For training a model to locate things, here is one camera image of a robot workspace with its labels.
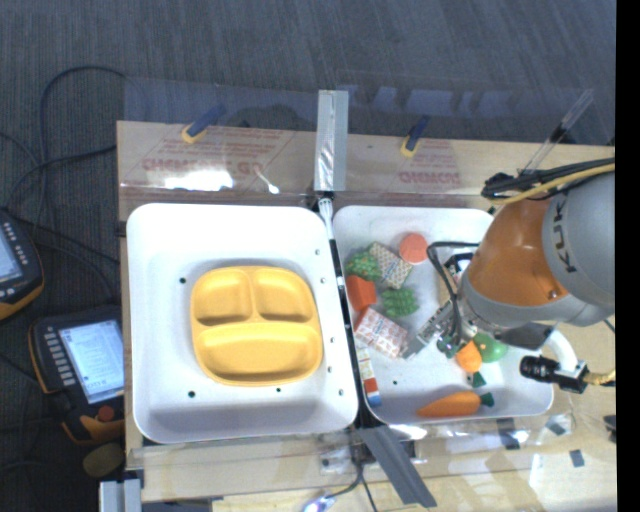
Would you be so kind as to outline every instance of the patterned box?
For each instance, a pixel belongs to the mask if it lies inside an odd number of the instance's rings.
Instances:
[[[382,282],[396,290],[402,288],[409,273],[413,270],[413,265],[396,256],[378,242],[371,244],[369,252],[378,260],[378,266],[382,271]]]
[[[377,311],[367,308],[358,318],[354,334],[356,342],[395,359],[405,350],[409,333]]]

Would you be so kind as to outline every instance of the toy carrot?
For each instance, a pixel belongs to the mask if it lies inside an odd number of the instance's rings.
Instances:
[[[435,402],[421,407],[416,411],[423,418],[446,418],[449,416],[470,416],[480,409],[480,405],[492,407],[493,395],[485,393],[478,395],[471,390],[458,391],[447,395]]]
[[[367,306],[376,303],[376,285],[372,281],[352,274],[347,276],[346,285],[347,297],[356,311],[362,311]]]
[[[467,373],[476,373],[482,366],[482,354],[475,343],[469,342],[456,352],[456,361]]]

